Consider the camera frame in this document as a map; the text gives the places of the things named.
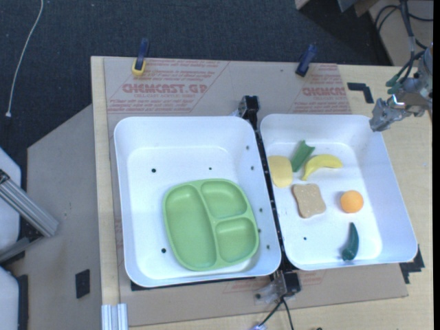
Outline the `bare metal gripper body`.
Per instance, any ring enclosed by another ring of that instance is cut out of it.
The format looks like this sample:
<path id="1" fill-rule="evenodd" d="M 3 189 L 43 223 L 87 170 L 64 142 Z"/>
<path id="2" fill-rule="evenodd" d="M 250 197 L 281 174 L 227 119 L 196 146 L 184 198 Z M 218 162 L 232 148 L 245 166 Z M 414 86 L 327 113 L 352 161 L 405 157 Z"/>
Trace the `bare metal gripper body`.
<path id="1" fill-rule="evenodd" d="M 417 71 L 405 81 L 400 80 L 392 90 L 390 107 L 402 116 L 422 116 L 432 108 L 432 74 Z"/>

